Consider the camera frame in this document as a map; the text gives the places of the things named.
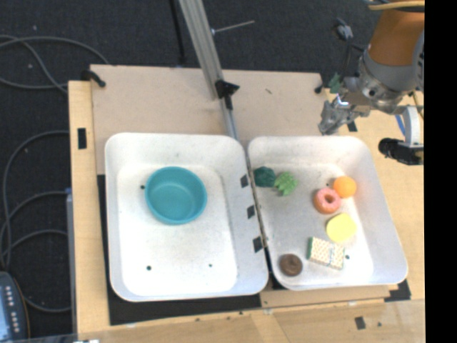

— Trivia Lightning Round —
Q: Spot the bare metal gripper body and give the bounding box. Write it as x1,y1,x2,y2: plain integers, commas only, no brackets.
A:
334,75,408,120

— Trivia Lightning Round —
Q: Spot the orange toy fruit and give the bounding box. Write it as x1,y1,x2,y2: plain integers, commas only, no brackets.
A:
332,175,358,199

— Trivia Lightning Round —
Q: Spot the light green toy lettuce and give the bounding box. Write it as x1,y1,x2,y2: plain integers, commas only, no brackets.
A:
273,171,299,197

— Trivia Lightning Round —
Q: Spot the dark green broccoli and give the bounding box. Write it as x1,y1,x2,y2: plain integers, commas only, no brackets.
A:
253,166,277,189

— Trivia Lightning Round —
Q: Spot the pink doughnut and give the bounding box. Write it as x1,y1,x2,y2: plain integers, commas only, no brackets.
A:
313,187,342,215

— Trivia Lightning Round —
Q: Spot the yellow round toy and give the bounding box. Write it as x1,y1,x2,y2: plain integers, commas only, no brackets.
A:
325,212,358,244

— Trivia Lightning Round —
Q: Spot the thin black and white rod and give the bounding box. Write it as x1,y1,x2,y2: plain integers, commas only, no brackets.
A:
244,147,269,254

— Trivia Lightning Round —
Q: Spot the white plastic tray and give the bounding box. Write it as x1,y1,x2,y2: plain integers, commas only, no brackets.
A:
104,131,270,303
246,135,409,292

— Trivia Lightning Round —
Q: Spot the cream and green wafer biscuit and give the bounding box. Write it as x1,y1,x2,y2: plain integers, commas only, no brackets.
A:
306,236,347,272

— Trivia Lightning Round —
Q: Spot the brown chocolate doughnut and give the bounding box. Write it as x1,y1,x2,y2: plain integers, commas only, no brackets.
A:
278,253,304,277

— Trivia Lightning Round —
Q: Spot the teal bowl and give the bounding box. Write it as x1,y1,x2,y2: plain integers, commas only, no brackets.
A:
144,166,209,227

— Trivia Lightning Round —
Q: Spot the pale brown flat board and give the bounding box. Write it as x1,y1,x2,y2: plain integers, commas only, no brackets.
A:
89,64,401,309

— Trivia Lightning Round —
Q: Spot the black cylinder on white bracket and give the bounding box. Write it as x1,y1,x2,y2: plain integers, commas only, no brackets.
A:
378,105,425,166

